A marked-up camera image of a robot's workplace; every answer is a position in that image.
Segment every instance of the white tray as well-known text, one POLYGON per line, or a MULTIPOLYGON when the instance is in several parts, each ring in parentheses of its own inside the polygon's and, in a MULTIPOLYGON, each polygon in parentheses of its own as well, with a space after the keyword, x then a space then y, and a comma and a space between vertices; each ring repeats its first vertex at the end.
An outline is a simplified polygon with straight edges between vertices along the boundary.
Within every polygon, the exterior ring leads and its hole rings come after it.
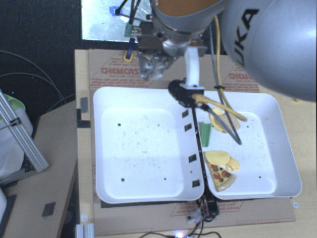
POLYGON ((3 191, 0 188, 0 223, 2 221, 5 209, 6 209, 6 205, 7 205, 7 199, 3 193, 3 191))
MULTIPOLYGON (((218 100, 216 92, 205 95, 218 100)), ((227 133, 212 128, 208 150, 223 150, 240 162, 236 180, 224 191, 217 192, 205 164, 211 192, 223 200, 265 197, 293 197, 302 183, 287 137, 277 101, 268 94, 226 93, 233 109, 248 121, 240 122, 238 145, 227 133)), ((210 123, 206 112, 197 110, 197 121, 210 123)))
POLYGON ((192 112, 167 90, 94 94, 96 190, 107 203, 196 200, 204 192, 192 112))

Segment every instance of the green container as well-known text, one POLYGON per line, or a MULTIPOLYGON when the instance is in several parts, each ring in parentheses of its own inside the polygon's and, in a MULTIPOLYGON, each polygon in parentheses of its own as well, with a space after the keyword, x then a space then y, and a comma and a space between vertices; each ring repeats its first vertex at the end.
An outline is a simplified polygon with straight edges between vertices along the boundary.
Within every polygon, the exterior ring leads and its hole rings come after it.
POLYGON ((202 130, 201 130, 202 147, 209 146, 210 133, 211 133, 211 123, 202 122, 202 130))
POLYGON ((20 102, 19 100, 17 100, 16 98, 6 95, 4 94, 4 97, 6 98, 6 100, 9 102, 10 106, 13 108, 14 111, 17 111, 20 108, 23 108, 25 110, 25 106, 22 102, 20 102))
POLYGON ((131 37, 133 25, 127 23, 125 27, 124 37, 131 37))

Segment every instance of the white bracket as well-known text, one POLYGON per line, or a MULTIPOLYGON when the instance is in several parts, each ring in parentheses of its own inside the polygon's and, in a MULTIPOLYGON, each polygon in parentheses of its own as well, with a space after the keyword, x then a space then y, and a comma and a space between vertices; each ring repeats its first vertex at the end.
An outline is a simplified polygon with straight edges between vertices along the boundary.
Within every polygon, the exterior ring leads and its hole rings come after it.
POLYGON ((199 86, 199 55, 198 47, 188 47, 185 52, 186 87, 199 86))
POLYGON ((297 201, 292 202, 292 204, 295 209, 299 208, 299 204, 297 201))
POLYGON ((76 238, 95 238, 95 225, 93 223, 76 225, 76 238))

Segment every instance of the cardboard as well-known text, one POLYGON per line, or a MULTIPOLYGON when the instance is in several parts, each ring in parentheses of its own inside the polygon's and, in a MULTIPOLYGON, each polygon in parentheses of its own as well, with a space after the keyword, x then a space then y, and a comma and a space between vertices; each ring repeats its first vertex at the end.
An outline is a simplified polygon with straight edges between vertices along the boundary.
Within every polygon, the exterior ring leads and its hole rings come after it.
MULTIPOLYGON (((131 63, 123 61, 124 51, 89 50, 90 114, 92 134, 93 167, 93 210, 95 234, 97 236, 130 234, 149 231, 191 229, 195 223, 186 216, 197 209, 196 202, 175 202, 165 204, 129 205, 104 208, 95 189, 95 154, 93 126, 93 93, 103 86, 167 88, 173 79, 186 75, 185 61, 180 58, 157 81, 144 81, 139 75, 137 57, 131 63)), ((200 58, 201 85, 212 90, 213 79, 211 58, 200 58)), ((227 56, 221 56, 221 77, 229 91, 259 92, 257 83, 227 56)), ((238 226, 259 223, 295 221, 289 198, 223 201, 218 203, 220 214, 206 227, 238 226)))
POLYGON ((71 102, 41 116, 34 142, 50 166, 4 190, 16 195, 4 238, 60 237, 77 174, 75 107, 71 102), (42 217, 52 203, 52 214, 42 217))

